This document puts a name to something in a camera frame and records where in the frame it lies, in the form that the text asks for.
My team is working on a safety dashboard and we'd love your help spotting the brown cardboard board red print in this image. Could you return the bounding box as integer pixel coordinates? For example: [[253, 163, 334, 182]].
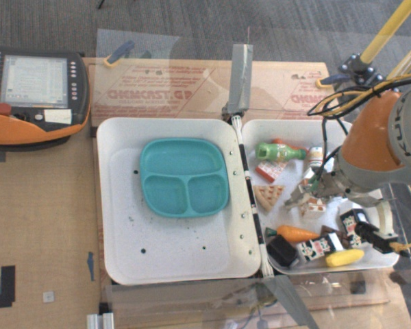
[[82, 57, 411, 329]]

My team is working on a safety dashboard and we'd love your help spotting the white and red carton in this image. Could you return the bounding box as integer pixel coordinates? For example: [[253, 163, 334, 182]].
[[299, 197, 327, 219]]

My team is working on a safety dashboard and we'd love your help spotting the small white carton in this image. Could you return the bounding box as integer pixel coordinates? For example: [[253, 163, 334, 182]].
[[299, 167, 318, 192]]

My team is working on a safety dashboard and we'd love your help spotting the small white can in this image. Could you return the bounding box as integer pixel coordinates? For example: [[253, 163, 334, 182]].
[[308, 145, 325, 169]]

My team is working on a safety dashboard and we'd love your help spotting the orange toy sausage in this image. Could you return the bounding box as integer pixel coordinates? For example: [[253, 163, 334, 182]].
[[272, 138, 309, 152]]

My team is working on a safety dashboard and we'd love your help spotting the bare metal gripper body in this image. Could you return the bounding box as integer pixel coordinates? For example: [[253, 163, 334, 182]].
[[312, 170, 351, 199]]

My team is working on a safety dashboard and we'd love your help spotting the yellow toy corn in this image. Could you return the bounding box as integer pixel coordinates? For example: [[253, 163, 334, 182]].
[[325, 248, 366, 268]]

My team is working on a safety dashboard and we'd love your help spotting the green plastic bottle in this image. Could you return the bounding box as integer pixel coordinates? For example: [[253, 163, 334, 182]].
[[254, 141, 308, 162]]

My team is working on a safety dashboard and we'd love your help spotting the teal divided plate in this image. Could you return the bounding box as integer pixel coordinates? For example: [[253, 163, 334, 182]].
[[139, 137, 232, 219]]

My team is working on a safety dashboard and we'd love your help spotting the black box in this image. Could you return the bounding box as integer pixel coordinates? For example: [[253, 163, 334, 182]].
[[266, 234, 300, 269]]

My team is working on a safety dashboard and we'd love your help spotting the toy pizza slice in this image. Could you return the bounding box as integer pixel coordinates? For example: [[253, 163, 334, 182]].
[[252, 184, 286, 213]]

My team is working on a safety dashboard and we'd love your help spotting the cow print carton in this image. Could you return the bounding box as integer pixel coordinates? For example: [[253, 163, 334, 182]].
[[295, 232, 345, 264], [339, 208, 368, 248]]

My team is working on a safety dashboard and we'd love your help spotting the white plastic tray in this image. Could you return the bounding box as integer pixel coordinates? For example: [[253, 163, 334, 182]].
[[241, 119, 401, 276], [96, 117, 262, 287]]

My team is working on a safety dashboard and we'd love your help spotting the red and white packet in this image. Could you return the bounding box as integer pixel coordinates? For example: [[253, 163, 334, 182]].
[[255, 159, 289, 184]]

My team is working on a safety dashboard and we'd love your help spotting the orange carrot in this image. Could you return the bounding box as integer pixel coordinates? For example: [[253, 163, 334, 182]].
[[264, 224, 321, 244]]

